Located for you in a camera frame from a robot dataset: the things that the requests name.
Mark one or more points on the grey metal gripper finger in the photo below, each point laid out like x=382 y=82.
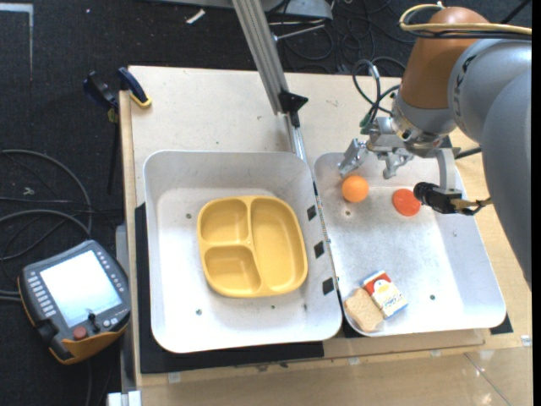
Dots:
x=395 y=164
x=353 y=157

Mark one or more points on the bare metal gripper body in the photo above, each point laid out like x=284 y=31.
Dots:
x=391 y=140

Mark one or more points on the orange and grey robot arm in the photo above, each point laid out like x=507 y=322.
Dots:
x=486 y=100

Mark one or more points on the orange ball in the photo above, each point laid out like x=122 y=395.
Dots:
x=355 y=188

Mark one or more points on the red-orange round disc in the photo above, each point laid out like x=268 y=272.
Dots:
x=405 y=203

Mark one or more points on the white plastic tray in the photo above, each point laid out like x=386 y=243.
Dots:
x=422 y=260
x=177 y=311

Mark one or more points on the yellow divided plate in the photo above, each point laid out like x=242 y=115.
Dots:
x=277 y=243

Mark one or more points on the red and white carton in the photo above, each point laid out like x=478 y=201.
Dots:
x=385 y=294

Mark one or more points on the pale wood board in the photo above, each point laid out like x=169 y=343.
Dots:
x=211 y=112

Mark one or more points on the tan bread slice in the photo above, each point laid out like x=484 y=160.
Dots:
x=363 y=311

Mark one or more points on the black cylinder on white bracket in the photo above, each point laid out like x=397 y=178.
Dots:
x=439 y=199

